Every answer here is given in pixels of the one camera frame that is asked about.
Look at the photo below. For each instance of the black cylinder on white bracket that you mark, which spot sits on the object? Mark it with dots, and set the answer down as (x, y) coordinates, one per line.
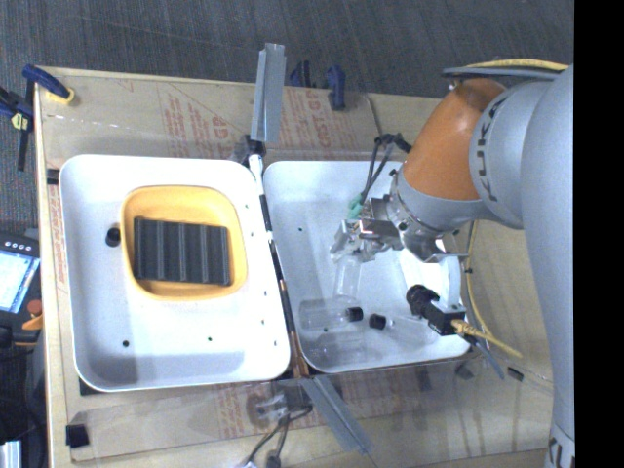
(441, 316)

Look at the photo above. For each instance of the small black cap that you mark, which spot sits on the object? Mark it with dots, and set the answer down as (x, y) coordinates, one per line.
(112, 237)

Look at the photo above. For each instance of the white plastic tray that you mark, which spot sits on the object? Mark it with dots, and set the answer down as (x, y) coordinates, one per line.
(170, 339)
(302, 198)

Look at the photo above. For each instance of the clear plastic bottle black cap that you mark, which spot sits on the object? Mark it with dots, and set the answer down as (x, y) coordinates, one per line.
(407, 332)
(324, 312)

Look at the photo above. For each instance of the yellow plate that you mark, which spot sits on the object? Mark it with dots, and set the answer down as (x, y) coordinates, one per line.
(180, 202)

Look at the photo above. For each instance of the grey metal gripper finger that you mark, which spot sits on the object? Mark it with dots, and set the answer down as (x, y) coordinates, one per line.
(374, 250)
(348, 234)

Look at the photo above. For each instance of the brown cardboard board red print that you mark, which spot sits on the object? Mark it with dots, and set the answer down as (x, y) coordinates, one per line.
(195, 115)

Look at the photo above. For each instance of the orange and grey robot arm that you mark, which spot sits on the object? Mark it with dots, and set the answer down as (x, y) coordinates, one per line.
(517, 164)

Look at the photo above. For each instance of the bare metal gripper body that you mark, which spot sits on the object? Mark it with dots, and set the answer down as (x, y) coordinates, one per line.
(390, 227)

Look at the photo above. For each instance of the thin black and white rod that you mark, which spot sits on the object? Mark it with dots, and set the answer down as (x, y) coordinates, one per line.
(267, 222)

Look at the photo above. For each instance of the black ribbed block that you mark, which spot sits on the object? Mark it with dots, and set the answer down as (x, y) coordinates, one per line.
(180, 251)

